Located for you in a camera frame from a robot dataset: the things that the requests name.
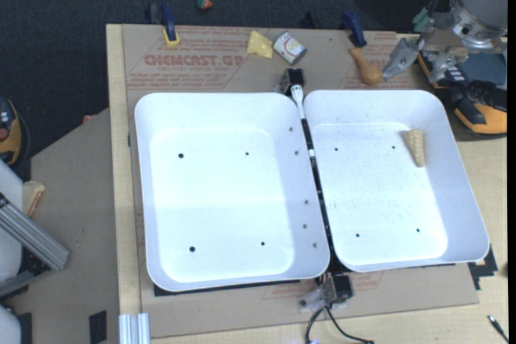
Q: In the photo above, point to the green and orange toy food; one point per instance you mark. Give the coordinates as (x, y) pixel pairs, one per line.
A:
(204, 2)

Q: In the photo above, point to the yellow cheese wedge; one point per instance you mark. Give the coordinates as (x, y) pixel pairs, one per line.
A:
(259, 46)

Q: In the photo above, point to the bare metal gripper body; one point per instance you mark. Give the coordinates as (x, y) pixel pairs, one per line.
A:
(477, 37)

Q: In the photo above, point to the brown chicken drumstick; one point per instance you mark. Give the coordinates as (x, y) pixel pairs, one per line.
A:
(367, 70)

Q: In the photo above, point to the white plastic tray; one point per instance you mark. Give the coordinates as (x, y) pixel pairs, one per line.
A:
(221, 193)
(383, 197)

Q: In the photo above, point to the small white can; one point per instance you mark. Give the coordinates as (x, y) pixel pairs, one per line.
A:
(288, 47)

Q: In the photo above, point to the brown cardboard board red print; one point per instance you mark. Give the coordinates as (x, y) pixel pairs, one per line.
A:
(193, 60)

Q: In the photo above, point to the thin black and white rod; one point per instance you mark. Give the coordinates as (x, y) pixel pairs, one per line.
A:
(318, 181)

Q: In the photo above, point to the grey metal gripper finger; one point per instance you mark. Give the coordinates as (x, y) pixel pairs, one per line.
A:
(447, 70)
(400, 59)

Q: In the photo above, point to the beige toy sandwich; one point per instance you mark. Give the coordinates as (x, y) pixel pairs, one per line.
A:
(32, 197)

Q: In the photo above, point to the beige ice cream cone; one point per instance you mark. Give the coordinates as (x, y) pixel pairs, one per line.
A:
(416, 145)

